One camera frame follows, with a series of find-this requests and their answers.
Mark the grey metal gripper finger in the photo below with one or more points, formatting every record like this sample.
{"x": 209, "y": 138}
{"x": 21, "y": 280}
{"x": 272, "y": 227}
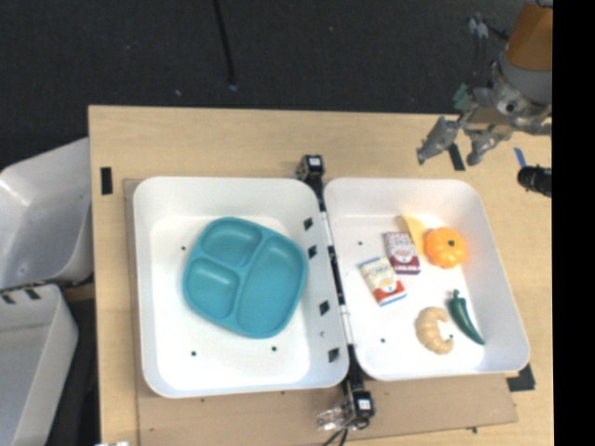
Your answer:
{"x": 483, "y": 149}
{"x": 439, "y": 138}

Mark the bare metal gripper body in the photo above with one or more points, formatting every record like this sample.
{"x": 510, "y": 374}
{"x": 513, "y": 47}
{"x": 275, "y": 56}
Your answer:
{"x": 493, "y": 116}

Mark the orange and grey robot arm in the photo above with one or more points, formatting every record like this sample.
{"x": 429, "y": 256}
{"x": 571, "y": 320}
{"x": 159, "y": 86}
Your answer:
{"x": 530, "y": 35}

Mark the yellow cheese slice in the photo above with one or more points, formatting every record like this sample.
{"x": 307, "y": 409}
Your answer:
{"x": 414, "y": 228}

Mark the orange pumpkin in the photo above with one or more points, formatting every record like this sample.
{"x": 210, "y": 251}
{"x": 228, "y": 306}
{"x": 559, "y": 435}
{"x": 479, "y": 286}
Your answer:
{"x": 445, "y": 247}

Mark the white and purple carton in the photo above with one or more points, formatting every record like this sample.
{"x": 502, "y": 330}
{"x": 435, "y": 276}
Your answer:
{"x": 402, "y": 251}

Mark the white and red carton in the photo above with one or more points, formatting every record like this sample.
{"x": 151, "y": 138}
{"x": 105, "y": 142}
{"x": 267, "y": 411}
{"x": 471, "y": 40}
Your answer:
{"x": 383, "y": 281}

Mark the green chili pepper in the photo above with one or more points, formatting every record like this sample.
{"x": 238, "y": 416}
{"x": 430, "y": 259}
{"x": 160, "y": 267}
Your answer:
{"x": 463, "y": 318}

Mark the beige croissant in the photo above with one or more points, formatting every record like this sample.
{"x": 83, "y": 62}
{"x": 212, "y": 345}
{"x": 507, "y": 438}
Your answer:
{"x": 430, "y": 328}

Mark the thin black and white rod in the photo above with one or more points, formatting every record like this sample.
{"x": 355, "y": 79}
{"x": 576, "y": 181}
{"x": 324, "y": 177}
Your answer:
{"x": 345, "y": 316}

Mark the blue divided plate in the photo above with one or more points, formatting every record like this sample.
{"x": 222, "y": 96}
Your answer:
{"x": 267, "y": 281}

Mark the white plastic tray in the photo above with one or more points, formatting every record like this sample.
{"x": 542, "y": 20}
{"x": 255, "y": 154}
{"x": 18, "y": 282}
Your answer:
{"x": 167, "y": 370}
{"x": 372, "y": 356}

